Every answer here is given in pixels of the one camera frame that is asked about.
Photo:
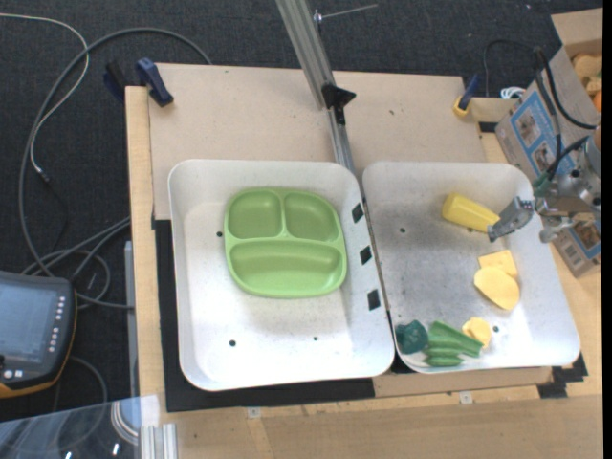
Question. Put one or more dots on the green divided plate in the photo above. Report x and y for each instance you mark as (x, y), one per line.
(286, 266)

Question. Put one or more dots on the cardboard box with blue print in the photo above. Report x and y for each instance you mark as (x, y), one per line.
(531, 127)

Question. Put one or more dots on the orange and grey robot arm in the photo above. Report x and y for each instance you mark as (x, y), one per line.
(598, 137)

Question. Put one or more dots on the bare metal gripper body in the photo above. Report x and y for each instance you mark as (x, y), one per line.
(581, 184)

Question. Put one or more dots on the yellow oval slice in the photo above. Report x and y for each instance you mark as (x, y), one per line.
(498, 289)

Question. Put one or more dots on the dark green broccoli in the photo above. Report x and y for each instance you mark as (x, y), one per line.
(411, 336)

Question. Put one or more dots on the yellow square cheese slice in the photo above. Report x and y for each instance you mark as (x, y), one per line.
(502, 259)

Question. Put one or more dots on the white plastic tray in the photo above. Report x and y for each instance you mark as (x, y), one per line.
(268, 342)
(430, 275)

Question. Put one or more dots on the small yellow slice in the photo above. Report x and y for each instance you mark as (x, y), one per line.
(478, 331)

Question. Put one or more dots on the open brown cardboard box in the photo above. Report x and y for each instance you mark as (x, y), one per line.
(571, 31)

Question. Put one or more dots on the green pepper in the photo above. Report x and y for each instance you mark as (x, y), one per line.
(449, 344)

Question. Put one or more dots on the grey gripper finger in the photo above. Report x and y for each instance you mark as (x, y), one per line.
(557, 230)
(512, 218)

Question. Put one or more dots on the pale wood board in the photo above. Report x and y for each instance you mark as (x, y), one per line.
(239, 113)

